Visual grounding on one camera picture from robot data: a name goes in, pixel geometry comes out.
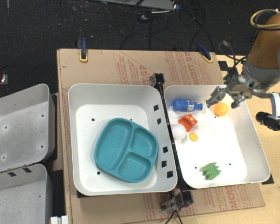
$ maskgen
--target yellow cable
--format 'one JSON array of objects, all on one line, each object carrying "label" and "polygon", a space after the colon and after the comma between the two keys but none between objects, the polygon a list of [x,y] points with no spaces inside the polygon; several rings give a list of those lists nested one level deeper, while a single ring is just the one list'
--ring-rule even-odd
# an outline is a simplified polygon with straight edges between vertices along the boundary
[{"label": "yellow cable", "polygon": [[267,25],[260,25],[254,22],[254,18],[261,12],[264,11],[271,11],[271,12],[275,12],[275,13],[279,13],[278,11],[274,10],[274,9],[264,9],[264,10],[260,10],[256,13],[254,13],[250,19],[250,23],[252,26],[256,27],[256,28],[277,28],[280,27],[280,23],[278,24],[267,24]]}]

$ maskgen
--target blue bottle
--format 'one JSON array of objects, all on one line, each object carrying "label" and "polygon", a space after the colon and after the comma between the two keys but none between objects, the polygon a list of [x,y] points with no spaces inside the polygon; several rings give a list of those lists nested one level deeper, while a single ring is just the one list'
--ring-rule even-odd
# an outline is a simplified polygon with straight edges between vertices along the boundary
[{"label": "blue bottle", "polygon": [[198,104],[192,100],[175,99],[173,101],[174,111],[192,112],[195,110],[202,110],[203,104]]}]

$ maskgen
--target cardboard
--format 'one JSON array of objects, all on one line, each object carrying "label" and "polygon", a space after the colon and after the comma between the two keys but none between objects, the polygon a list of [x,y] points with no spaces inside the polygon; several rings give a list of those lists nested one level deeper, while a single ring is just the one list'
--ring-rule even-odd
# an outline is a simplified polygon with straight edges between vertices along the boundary
[{"label": "cardboard", "polygon": [[[161,203],[170,197],[167,193],[78,197],[72,173],[69,88],[78,83],[148,84],[154,73],[164,74],[165,86],[223,84],[217,57],[211,55],[213,63],[204,61],[198,52],[88,50],[88,62],[82,63],[78,49],[58,50],[64,188],[66,214],[70,217],[70,223],[124,224],[167,219],[170,213],[161,210]],[[195,189],[192,196],[194,204],[182,209],[180,216],[265,205],[258,184]]]}]

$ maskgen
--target orange fruit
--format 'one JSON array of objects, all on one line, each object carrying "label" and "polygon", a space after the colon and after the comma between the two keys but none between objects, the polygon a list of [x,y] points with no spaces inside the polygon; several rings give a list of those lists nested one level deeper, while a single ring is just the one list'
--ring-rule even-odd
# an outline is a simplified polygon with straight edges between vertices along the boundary
[{"label": "orange fruit", "polygon": [[224,116],[228,113],[229,108],[228,105],[224,102],[219,102],[214,105],[214,113],[217,116]]}]

